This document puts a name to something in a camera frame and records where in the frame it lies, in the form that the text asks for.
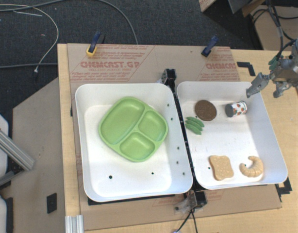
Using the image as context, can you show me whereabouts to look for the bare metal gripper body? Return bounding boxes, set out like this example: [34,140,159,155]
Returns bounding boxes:
[269,56,298,86]

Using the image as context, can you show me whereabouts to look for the small can with strawberry print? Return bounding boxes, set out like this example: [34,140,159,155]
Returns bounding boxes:
[225,100,248,118]

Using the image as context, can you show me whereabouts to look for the brown round biscuit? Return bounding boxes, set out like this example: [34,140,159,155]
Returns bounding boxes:
[194,100,217,121]

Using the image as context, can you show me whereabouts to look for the white plastic tray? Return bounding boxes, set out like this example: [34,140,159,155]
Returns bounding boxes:
[74,83,194,203]
[176,81,289,191]

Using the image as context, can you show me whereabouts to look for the green pea pods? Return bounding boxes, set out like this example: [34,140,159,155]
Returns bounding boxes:
[184,116,205,136]

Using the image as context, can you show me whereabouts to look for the beige croissant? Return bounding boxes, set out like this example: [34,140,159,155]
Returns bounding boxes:
[239,155,265,178]

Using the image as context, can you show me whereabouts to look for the beige slice of bread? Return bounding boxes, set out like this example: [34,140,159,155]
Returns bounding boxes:
[208,155,235,182]

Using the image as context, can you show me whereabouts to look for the thin black rod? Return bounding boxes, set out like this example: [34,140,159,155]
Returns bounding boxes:
[171,82,197,194]

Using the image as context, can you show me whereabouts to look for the brown cardboard board red print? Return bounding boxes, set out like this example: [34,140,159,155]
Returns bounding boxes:
[67,44,283,231]

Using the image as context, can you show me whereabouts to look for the green divided plate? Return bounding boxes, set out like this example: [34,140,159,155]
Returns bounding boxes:
[98,96,169,163]

